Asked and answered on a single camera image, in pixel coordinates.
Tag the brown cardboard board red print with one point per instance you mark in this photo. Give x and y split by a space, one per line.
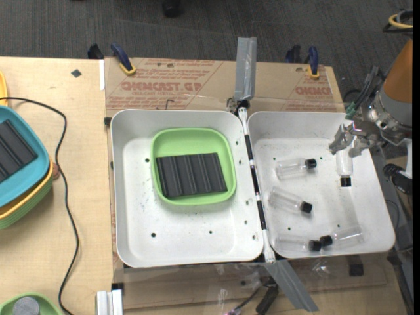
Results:
197 84

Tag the grey metal cylinder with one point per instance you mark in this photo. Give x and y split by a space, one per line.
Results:
26 307

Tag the green plate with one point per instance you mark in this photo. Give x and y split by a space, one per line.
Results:
193 141
49 304
36 213

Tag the black cylinder on white bracket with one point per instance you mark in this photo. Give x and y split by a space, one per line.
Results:
398 177

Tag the blue plate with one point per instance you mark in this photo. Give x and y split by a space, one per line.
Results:
31 182

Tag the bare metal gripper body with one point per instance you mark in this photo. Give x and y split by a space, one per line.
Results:
385 131

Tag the thin black and white rod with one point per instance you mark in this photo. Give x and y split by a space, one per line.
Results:
253 172

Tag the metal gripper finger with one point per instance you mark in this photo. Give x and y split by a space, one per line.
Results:
359 146
341 138

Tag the white plastic tray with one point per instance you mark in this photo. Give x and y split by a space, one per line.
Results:
183 231
328 215

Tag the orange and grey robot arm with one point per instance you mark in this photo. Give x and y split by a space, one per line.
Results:
400 74

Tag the clear plastic bottle black cap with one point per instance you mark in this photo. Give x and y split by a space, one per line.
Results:
344 164
292 168
295 243
287 200
344 237

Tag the black ribbed rack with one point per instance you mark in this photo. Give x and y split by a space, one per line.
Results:
192 175
14 149

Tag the yellow plate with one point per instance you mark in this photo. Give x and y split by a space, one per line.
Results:
39 197

